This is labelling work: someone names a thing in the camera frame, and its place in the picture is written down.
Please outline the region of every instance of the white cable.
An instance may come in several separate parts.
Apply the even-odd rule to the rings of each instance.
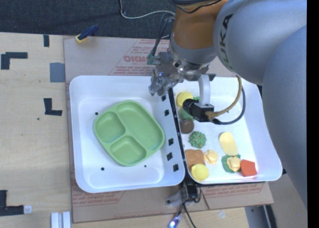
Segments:
[[[137,18],[143,18],[143,17],[146,17],[146,16],[149,16],[149,15],[152,15],[152,14],[155,14],[155,13],[159,13],[159,12],[168,12],[172,15],[175,16],[175,13],[172,12],[172,11],[168,11],[168,10],[157,10],[157,11],[153,11],[153,12],[150,12],[150,13],[147,13],[147,14],[144,14],[142,16],[137,16],[137,17],[127,17],[123,14],[123,7],[122,7],[122,0],[120,0],[120,7],[121,7],[121,15],[124,17],[124,18],[128,18],[128,19],[137,19]]]

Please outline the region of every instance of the cardboard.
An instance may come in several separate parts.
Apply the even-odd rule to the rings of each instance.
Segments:
[[[79,75],[151,75],[147,55],[154,46],[152,39],[89,37],[82,44],[74,36],[64,37],[65,79],[71,171],[72,219],[74,223],[174,214],[176,207],[167,206],[165,198],[179,187],[162,187],[90,194],[82,191],[74,176],[72,125],[70,115],[70,81]],[[168,40],[162,40],[157,51],[166,51]],[[208,73],[234,76],[216,58]],[[217,210],[273,203],[268,183],[218,185],[201,187],[199,203],[187,205],[188,211]]]

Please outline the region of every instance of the wooden table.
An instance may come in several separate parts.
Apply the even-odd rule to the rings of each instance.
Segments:
[[[50,214],[71,212],[70,163],[65,82],[52,82],[50,64],[64,63],[63,36],[0,33],[0,54],[26,52],[0,70],[0,190],[6,205],[30,205],[31,214],[0,217],[0,227],[50,227]],[[45,114],[44,99],[52,99]],[[198,228],[247,228],[244,208],[192,212]],[[72,224],[73,228],[167,227],[173,215]],[[178,226],[190,228],[186,215]]]

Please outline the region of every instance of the green divided plate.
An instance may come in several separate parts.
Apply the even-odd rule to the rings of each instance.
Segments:
[[[123,166],[136,165],[162,147],[164,131],[138,102],[125,100],[94,122],[94,133],[108,154]]]

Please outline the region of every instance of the white tray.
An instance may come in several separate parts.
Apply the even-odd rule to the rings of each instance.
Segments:
[[[221,111],[228,107],[235,99],[238,92],[237,78],[215,77],[210,82],[211,98],[210,103],[214,105],[215,111]],[[204,181],[197,181],[200,184],[231,184],[245,182],[264,182],[278,179],[282,174],[281,161],[277,155],[274,145],[270,139],[262,107],[262,100],[255,84],[242,79],[242,85],[246,95],[246,110],[244,116],[231,125],[215,125],[209,122],[194,121],[194,131],[202,132],[206,135],[206,145],[201,149],[203,152],[208,149],[214,150],[218,154],[216,165],[206,163],[209,169],[209,177]],[[184,81],[173,88],[174,97],[179,93],[189,91],[194,97],[199,96],[198,82]],[[242,96],[237,104],[228,112],[217,117],[220,121],[232,121],[239,116],[242,110]],[[244,177],[240,172],[225,172],[221,158],[225,155],[220,143],[219,135],[229,131],[236,142],[241,159],[246,159],[256,163],[258,174],[253,177]],[[198,148],[192,147],[188,142],[190,134],[181,134],[184,150]]]
[[[89,193],[123,191],[179,184],[185,169],[168,95],[151,96],[149,76],[79,76],[70,83],[75,178]],[[93,123],[112,105],[135,100],[158,121],[165,143],[143,162],[116,163],[97,140]]]

